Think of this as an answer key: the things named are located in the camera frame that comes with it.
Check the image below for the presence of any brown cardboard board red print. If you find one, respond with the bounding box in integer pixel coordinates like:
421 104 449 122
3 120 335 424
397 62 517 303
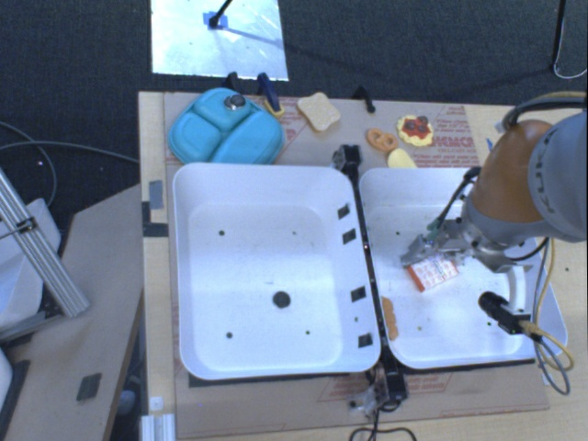
163 90 551 427

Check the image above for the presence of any black cylinder on white bracket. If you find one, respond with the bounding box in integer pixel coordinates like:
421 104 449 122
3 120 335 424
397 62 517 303
477 264 537 335

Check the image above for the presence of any orange toy pretzel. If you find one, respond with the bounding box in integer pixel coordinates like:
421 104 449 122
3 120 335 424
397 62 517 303
366 128 400 153

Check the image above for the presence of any thin black rod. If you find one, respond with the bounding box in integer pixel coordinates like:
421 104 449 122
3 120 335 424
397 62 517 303
345 163 392 372

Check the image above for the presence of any white plastic tray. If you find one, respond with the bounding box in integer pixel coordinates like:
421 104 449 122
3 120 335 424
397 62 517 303
172 162 383 381
357 166 569 371

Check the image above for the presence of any yellow and red toy pizza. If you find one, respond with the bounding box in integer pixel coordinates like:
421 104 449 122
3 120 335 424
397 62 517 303
395 114 435 148

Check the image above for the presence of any orange and white packet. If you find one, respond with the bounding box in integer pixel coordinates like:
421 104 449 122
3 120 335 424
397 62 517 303
404 254 461 293

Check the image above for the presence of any orange toy sausage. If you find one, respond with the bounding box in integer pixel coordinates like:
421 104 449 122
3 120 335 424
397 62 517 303
379 296 401 342

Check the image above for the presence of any blue divided plate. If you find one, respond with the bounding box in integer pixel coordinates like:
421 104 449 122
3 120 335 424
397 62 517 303
167 86 287 166

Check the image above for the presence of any yellow toy chip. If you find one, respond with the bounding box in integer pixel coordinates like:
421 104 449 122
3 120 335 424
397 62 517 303
386 147 419 170

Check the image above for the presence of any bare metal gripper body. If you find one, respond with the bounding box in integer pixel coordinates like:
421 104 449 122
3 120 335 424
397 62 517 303
431 220 512 275

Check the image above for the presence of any beige toy bread slice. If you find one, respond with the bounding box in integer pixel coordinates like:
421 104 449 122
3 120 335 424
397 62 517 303
296 91 343 134

